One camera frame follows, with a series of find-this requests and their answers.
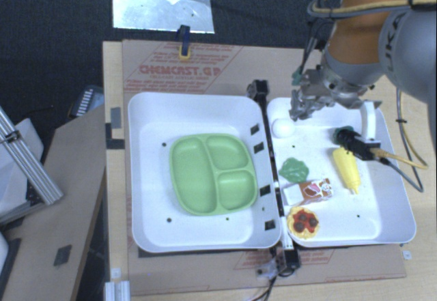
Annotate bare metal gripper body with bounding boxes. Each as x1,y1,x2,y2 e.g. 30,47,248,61
298,67,369,110

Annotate white egg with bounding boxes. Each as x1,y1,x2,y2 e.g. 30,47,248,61
271,117,296,139

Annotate thin black and white rod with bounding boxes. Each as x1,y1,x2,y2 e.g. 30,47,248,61
258,94,288,250

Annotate green lettuce leaf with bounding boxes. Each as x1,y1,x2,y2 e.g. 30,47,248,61
278,157,310,184

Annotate yellow squeeze bottle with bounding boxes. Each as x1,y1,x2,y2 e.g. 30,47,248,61
333,146,361,196

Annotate white and brown carton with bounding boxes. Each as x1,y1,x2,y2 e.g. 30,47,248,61
282,177,335,207

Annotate brown cardboard board red print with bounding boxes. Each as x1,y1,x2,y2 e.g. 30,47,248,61
121,39,408,297

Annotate yellow pizza with red topping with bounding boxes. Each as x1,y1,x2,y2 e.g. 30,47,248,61
286,205,321,240

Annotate white plastic tray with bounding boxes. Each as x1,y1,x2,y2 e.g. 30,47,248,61
266,97,418,248
128,91,283,254

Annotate green divided plate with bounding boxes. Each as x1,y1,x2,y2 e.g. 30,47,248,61
169,133,259,216

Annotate black block with thin wires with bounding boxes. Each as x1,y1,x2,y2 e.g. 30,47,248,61
246,79,270,101
275,246,302,274

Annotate black cylinder on white bracket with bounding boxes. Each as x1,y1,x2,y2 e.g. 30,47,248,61
333,100,382,161

